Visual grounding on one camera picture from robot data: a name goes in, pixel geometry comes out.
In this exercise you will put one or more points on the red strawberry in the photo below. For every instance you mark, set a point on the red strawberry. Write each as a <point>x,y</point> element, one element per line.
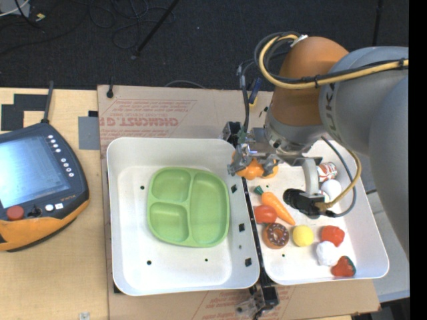
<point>343,268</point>

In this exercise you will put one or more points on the white garlic bulb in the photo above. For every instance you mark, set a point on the white garlic bulb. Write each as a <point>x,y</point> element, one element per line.
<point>327,253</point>

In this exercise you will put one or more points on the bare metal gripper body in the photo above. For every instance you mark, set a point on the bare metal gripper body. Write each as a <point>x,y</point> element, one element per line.
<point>267,145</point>

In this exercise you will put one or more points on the black cylinder on white bracket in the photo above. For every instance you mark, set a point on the black cylinder on white bracket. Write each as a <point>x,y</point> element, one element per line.
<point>302,201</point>

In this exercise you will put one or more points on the orange bell pepper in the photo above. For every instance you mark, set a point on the orange bell pepper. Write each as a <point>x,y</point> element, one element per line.
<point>253,169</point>

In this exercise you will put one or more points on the red and white can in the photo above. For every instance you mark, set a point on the red and white can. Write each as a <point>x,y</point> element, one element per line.
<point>327,172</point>

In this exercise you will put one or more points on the yellow lemon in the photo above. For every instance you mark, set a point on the yellow lemon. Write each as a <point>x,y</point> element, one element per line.
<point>303,236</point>

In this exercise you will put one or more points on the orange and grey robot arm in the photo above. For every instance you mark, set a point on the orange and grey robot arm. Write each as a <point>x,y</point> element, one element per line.
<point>363,112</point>

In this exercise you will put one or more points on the orange carrot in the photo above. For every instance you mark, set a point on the orange carrot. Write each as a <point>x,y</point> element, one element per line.
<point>278,206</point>

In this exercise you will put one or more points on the red tomato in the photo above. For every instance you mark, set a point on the red tomato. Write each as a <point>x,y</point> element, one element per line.
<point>333,235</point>

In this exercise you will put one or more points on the green divided plate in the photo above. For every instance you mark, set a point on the green divided plate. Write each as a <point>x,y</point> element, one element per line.
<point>207,208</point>

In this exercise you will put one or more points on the white plastic tray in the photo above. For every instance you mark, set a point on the white plastic tray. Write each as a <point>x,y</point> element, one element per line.
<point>133,245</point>
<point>363,245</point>

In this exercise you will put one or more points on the brown doughnut with sprinkles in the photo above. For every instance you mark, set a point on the brown doughnut with sprinkles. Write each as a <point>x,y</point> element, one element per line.
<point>270,240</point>

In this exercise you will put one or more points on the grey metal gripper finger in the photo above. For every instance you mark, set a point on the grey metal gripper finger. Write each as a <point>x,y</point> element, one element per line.
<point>269,167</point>
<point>237,163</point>

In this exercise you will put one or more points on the red bell pepper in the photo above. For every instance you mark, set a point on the red bell pepper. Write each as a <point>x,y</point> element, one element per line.
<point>264,214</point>

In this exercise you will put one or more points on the brown cardboard board red print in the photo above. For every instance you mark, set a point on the brown cardboard board red print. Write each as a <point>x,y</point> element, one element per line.
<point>200,115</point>

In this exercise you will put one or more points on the white egg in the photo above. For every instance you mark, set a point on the white egg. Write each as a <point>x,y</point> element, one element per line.
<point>332,188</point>

